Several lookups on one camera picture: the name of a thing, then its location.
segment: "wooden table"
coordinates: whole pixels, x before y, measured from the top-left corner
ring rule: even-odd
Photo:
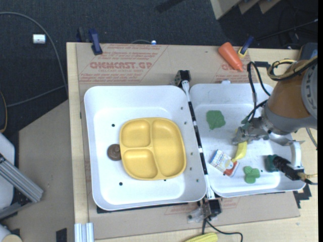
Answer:
[[[214,53],[216,47],[191,47],[192,50]],[[270,64],[274,61],[291,58],[297,59],[298,50],[277,49],[249,49],[252,61],[264,61]],[[84,152],[82,127],[80,119],[80,95],[77,69],[76,43],[67,43],[69,104],[71,122],[71,146],[73,166],[73,192],[75,223],[89,222],[87,191],[85,183]],[[264,83],[272,86],[275,83],[263,75]],[[309,141],[306,130],[299,130],[293,138],[305,140],[301,145],[302,162],[306,173],[317,173],[317,151]],[[318,193],[317,186],[310,187],[312,197],[301,202],[300,217],[273,221],[236,224],[219,227],[220,230],[230,232],[239,231],[244,235],[244,241],[318,241]],[[148,235],[132,236],[131,241],[184,241],[192,236],[199,235],[201,229],[163,232]],[[129,241],[128,237],[101,239],[100,241]],[[235,236],[219,235],[219,241],[240,241]]]

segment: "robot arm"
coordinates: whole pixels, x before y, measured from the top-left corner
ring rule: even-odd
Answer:
[[[273,69],[279,64],[290,64],[284,74],[276,76]],[[282,60],[275,62],[268,75],[277,81],[269,99],[263,102],[260,117],[249,117],[239,127],[233,144],[253,140],[271,139],[282,146],[291,146],[292,162],[277,156],[272,158],[273,166],[292,179],[305,180],[307,175],[301,166],[299,143],[286,136],[300,128],[317,130],[317,55],[307,60]]]

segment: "blue clamp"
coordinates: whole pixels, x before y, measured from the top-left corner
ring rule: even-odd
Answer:
[[[93,45],[92,45],[93,53],[95,55],[102,54],[102,49],[101,49],[100,43],[99,43],[99,35],[94,28],[89,29],[89,40],[90,40],[90,42],[93,43]]]

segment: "dark carpet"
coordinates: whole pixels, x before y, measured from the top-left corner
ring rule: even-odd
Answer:
[[[249,35],[260,38],[318,18],[318,0],[282,0],[262,14],[255,5],[244,15],[232,8],[216,20],[210,0],[0,0],[0,12],[27,15],[52,37],[65,77],[66,42],[76,41],[79,27],[95,28],[100,42],[130,43],[137,39],[158,44],[241,46]],[[251,47],[300,48],[317,42],[318,24],[254,41]],[[33,44],[42,33],[33,22],[0,15],[0,89],[8,107],[6,136],[27,126],[67,99],[61,88],[35,100],[14,105],[62,86],[52,45]]]

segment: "yellow banana toy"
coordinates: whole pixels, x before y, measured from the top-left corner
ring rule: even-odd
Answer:
[[[218,236],[216,233],[207,233],[204,235],[195,236],[185,242],[217,242]]]
[[[247,153],[247,141],[238,143],[238,149],[237,149],[236,155],[231,161],[234,163],[238,159],[242,159],[244,156],[246,156],[246,153]]]

